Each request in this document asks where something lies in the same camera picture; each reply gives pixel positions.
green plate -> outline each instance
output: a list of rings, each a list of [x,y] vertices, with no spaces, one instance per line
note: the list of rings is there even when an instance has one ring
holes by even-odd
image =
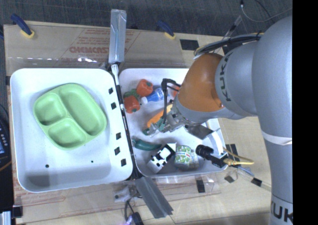
[[[36,121],[58,148],[72,150],[101,134],[107,120],[100,106],[79,84],[61,85],[33,105]]]

white tray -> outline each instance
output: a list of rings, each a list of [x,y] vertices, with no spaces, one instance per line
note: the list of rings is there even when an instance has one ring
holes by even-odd
[[[160,85],[163,78],[170,78],[181,84],[187,72],[188,69],[126,69],[119,75],[119,82],[122,94],[124,95],[125,92],[136,88],[138,82],[143,78],[152,82],[154,85]],[[153,137],[145,136],[142,133],[142,130],[146,127],[147,121],[149,121],[149,119],[151,119],[157,112],[163,110],[163,107],[163,101],[149,102],[148,104],[142,105],[139,111],[127,114],[128,128],[131,138],[135,137],[152,143],[177,143],[177,145],[189,146],[192,150],[195,150],[200,144],[212,147],[209,137],[201,140],[187,133],[183,127],[175,130],[174,132],[158,133]],[[222,132],[219,130],[220,125],[218,119],[210,119],[209,125],[212,130],[217,130],[221,142],[223,146],[225,146]],[[163,169],[160,170],[158,174],[155,174],[147,167],[147,162],[151,159],[151,155],[156,154],[158,150],[144,151],[136,149],[135,147],[133,148],[138,170],[143,175],[149,177],[206,174],[219,172],[226,168],[226,166],[223,168],[213,166],[210,161],[203,160],[203,158],[199,157],[198,169],[181,171],[173,166],[173,158],[171,158]]]
[[[65,83],[78,83],[86,88],[107,118],[107,127],[101,135],[74,150],[55,147],[32,112],[39,96]],[[45,192],[107,184],[123,181],[131,175],[133,165],[125,128],[114,80],[108,72],[21,69],[11,76],[10,86],[17,178],[24,189]]]

green can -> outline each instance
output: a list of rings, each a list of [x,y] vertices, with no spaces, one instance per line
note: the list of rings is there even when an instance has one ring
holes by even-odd
[[[188,146],[177,146],[174,158],[174,166],[181,170],[188,170],[191,163],[191,148]]]

orange object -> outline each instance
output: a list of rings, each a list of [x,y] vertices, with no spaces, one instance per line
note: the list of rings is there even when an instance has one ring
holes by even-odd
[[[169,104],[167,106],[167,113],[170,112],[172,108],[172,104]],[[157,113],[155,116],[153,116],[148,122],[147,122],[147,128],[150,128],[151,124],[155,124],[157,121],[160,120],[161,116],[163,116],[163,110]]]
[[[207,53],[193,62],[178,94],[182,106],[199,112],[214,112],[223,108],[214,82],[221,59],[219,54]]]
[[[136,92],[141,97],[145,97],[145,96],[148,96],[149,94],[151,94],[153,92],[153,90],[154,90],[153,83],[149,82],[146,79],[142,79],[139,81],[139,83],[137,85]]]
[[[129,114],[137,112],[140,109],[139,101],[133,95],[124,98],[124,105],[126,112]]]

wire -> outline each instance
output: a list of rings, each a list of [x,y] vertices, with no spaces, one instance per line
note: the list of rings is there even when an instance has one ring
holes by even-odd
[[[4,165],[2,168],[0,168],[0,172],[3,171],[6,167],[8,167],[12,161],[9,161],[6,165]]]
[[[244,42],[251,42],[251,41],[257,41],[262,37],[262,33],[257,34],[245,34],[245,35],[238,35],[233,38],[224,39],[221,41],[217,41],[214,43],[210,43],[207,45],[204,45],[202,47],[197,48],[194,51],[194,60],[197,59],[200,55],[204,53],[208,53],[210,51],[216,50],[217,48],[223,47],[228,44],[234,44],[234,43],[244,43]]]
[[[179,92],[179,89],[173,88],[172,86],[167,85],[167,87],[169,87],[172,90],[175,90],[175,91]]]
[[[253,174],[251,171],[249,171],[248,169],[242,167],[241,165],[233,165],[233,167],[238,168],[238,169],[241,169],[241,170],[243,170],[245,173],[247,173],[247,174],[249,174],[249,175],[251,175],[251,176],[254,177],[254,174]]]
[[[236,160],[232,160],[232,159],[229,159],[229,158],[225,158],[223,160],[223,162],[226,163],[229,166],[230,165],[252,165],[252,164],[254,164],[254,161],[252,159],[248,159],[248,158],[239,156],[237,154],[234,154],[234,153],[230,152],[229,150],[227,150],[225,147],[223,147],[223,150],[226,151],[228,154],[232,155],[233,157],[247,160],[247,161],[236,161]]]
[[[130,210],[133,212],[133,214],[135,213],[135,212],[134,212],[134,210],[133,210],[133,208],[131,207],[131,205],[130,205],[130,203],[129,203],[129,202],[130,202],[130,200],[131,200],[131,198],[125,202],[125,211],[124,211],[124,216],[125,216],[125,220],[126,220],[126,221],[128,220],[128,216],[127,216],[127,209],[128,209],[128,206],[129,206]]]
[[[250,18],[250,17],[245,13],[244,9],[243,9],[243,8],[241,8],[241,9],[242,9],[242,11],[243,11],[243,14],[244,14],[249,20],[251,20],[251,21],[253,21],[253,22],[257,22],[257,23],[263,23],[263,22],[266,22],[266,21],[268,21],[268,20],[270,20],[270,19],[272,19],[272,18],[274,18],[274,17],[276,17],[276,16],[279,16],[279,15],[281,15],[281,14],[284,14],[285,12],[288,12],[289,10],[291,10],[291,9],[293,9],[293,8],[291,7],[291,8],[289,8],[289,9],[287,9],[287,10],[281,12],[281,13],[278,13],[278,14],[276,14],[276,15],[273,15],[272,17],[270,17],[270,18],[268,18],[268,19],[265,19],[265,20],[263,20],[263,21],[258,21],[258,20],[254,20],[254,19]]]
[[[172,83],[178,87],[181,87],[181,85],[177,84],[176,81],[169,79],[169,78],[163,78],[162,82],[161,82],[161,88],[163,91],[163,100],[164,100],[164,109],[163,109],[163,115],[162,115],[162,124],[165,124],[166,119],[167,119],[167,99],[168,99],[168,95],[167,95],[167,87],[176,90],[175,88],[168,86],[167,83]]]
[[[243,9],[243,7],[244,7],[244,2],[243,2],[243,0],[240,0],[240,7],[241,7],[241,9],[242,9],[243,14],[244,14],[249,20],[251,20],[251,21],[253,21],[253,22],[256,22],[256,23],[264,23],[264,22],[267,22],[267,21],[273,19],[274,17],[277,17],[277,16],[279,16],[279,15],[281,15],[281,14],[284,14],[284,13],[290,11],[291,9],[293,9],[293,8],[291,7],[291,8],[289,8],[289,9],[287,9],[287,10],[281,12],[281,13],[278,13],[278,14],[276,14],[276,15],[271,16],[271,15],[269,14],[269,12],[267,11],[267,9],[266,9],[258,0],[254,0],[254,1],[256,1],[256,2],[264,9],[264,11],[267,13],[267,15],[269,16],[269,18],[267,18],[267,19],[265,19],[265,20],[254,20],[254,19],[250,18],[250,17],[245,13],[245,11],[244,11],[244,9]]]

